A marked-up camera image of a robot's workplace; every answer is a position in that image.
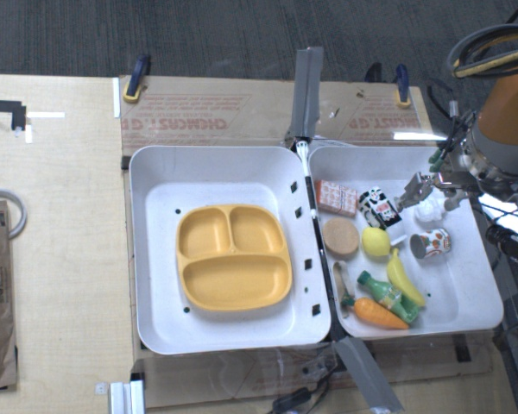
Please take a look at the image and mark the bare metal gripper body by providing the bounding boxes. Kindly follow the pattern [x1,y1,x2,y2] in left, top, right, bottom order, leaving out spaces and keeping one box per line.
[431,152,518,203]

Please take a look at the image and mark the white crumpled lump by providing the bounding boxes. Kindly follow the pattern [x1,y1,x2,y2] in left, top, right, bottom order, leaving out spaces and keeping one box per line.
[414,195,446,224]

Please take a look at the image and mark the black and white milk carton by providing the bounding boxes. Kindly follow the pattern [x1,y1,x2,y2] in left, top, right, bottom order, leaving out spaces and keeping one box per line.
[357,186,407,242]

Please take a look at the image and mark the white can with orange print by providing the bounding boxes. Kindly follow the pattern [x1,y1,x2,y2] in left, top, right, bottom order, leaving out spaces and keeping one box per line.
[409,227,452,260]

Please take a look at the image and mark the yellow lemon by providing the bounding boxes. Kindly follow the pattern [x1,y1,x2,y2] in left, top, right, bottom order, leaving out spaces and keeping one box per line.
[361,226,392,259]

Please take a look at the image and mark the orange and white carton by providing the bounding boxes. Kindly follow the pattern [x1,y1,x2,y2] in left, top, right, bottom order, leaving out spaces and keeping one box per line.
[314,179,359,218]

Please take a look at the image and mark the round tan biscuit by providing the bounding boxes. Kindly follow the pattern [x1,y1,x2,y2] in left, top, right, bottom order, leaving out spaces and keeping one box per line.
[322,216,361,259]

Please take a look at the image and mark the yellow banana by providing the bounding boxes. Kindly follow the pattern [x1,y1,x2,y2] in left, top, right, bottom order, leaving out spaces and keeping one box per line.
[385,247,427,309]

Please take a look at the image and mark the white plastic tray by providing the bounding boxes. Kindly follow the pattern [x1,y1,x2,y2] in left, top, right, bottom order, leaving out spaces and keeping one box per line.
[128,144,332,356]
[306,144,505,342]

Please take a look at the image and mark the green plastic bottle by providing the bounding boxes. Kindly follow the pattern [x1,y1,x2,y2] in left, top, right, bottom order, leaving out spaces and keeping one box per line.
[356,269,421,324]

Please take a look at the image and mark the beige wooden spoon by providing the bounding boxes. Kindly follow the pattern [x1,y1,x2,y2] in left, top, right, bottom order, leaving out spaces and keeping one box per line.
[332,260,357,319]

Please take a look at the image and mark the orange carrot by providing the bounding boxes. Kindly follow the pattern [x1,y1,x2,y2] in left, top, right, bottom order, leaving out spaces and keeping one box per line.
[340,295,411,331]

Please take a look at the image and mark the yellow divided plate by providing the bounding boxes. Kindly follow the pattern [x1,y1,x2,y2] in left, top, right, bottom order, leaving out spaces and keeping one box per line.
[174,203,294,312]

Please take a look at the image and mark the brown cardboard board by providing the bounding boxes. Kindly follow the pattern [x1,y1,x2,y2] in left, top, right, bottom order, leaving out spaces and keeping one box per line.
[119,74,494,410]

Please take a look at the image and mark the black cylinder on white bracket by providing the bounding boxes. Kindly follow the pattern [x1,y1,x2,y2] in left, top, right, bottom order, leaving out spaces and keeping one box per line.
[484,194,518,267]

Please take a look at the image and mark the black block with wires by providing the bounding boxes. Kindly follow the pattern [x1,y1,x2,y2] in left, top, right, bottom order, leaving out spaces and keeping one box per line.
[271,386,313,414]

